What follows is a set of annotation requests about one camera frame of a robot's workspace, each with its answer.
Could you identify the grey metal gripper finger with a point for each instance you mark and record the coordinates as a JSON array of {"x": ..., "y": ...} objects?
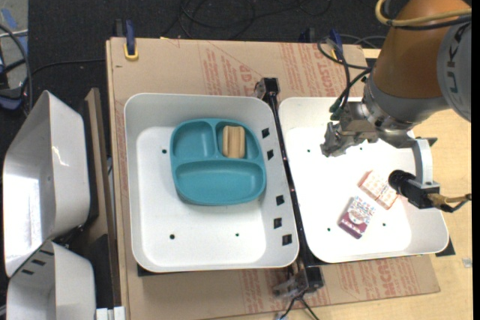
[
  {"x": 329, "y": 140},
  {"x": 344, "y": 146}
]

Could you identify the white plastic tray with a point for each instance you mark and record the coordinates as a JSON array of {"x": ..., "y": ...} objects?
[
  {"x": 326, "y": 198},
  {"x": 45, "y": 176},
  {"x": 210, "y": 236},
  {"x": 52, "y": 285}
]

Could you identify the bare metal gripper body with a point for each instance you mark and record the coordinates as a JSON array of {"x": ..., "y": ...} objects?
[{"x": 360, "y": 123}]

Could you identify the brown cardboard board red print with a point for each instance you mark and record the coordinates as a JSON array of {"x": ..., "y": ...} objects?
[{"x": 210, "y": 63}]

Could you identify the beige toy bread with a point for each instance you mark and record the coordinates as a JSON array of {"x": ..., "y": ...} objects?
[{"x": 233, "y": 141}]

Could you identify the white and orange carton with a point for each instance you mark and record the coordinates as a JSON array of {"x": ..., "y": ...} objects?
[{"x": 378, "y": 188}]

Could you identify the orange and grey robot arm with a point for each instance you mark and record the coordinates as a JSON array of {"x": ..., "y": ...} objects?
[{"x": 408, "y": 48}]

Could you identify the blue divided plate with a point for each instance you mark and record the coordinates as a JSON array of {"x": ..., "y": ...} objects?
[{"x": 217, "y": 180}]

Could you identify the black cylinder on white bracket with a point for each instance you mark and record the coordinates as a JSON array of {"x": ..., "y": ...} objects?
[{"x": 412, "y": 188}]

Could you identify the purple and white carton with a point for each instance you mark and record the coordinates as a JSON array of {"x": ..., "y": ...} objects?
[{"x": 356, "y": 217}]

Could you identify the thin black rod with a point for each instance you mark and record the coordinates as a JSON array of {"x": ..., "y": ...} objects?
[{"x": 290, "y": 176}]

